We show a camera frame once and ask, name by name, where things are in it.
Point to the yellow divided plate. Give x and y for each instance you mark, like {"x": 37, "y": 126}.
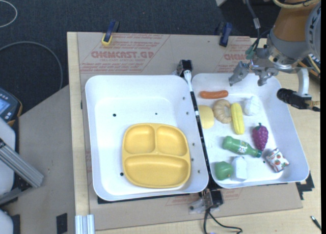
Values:
{"x": 156, "y": 155}

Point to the brown cardboard board red print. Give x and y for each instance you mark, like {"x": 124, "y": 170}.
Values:
{"x": 127, "y": 54}

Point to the orange sausage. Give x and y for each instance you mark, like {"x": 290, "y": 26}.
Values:
{"x": 213, "y": 94}

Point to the green bottle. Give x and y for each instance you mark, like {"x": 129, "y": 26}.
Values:
{"x": 238, "y": 146}

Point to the yellow lemon slice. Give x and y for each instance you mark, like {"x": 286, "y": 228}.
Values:
{"x": 205, "y": 117}

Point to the beige doughnut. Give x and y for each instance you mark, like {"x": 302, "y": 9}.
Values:
{"x": 221, "y": 112}

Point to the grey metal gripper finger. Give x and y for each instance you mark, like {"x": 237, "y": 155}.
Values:
{"x": 263, "y": 78}
{"x": 238, "y": 73}

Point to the strawberry print can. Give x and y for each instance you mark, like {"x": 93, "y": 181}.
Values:
{"x": 277, "y": 160}

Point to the white garlic bulb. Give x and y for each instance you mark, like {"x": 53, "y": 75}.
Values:
{"x": 250, "y": 106}

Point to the purple grapes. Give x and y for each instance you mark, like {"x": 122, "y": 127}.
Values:
{"x": 260, "y": 137}

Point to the green pepper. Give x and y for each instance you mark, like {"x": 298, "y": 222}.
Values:
{"x": 222, "y": 170}

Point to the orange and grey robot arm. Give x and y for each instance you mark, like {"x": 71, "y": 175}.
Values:
{"x": 293, "y": 19}

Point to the black cylinder on white bracket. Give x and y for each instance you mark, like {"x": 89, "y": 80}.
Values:
{"x": 296, "y": 92}

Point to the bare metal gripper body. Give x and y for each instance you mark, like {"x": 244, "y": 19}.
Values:
{"x": 267, "y": 61}

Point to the white plastic tray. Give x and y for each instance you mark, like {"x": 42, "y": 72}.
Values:
{"x": 280, "y": 126}
{"x": 114, "y": 95}

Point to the thin black and white rod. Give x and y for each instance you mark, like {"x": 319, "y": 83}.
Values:
{"x": 194, "y": 103}

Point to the yellow corn cob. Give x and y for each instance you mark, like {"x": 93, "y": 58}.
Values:
{"x": 237, "y": 118}

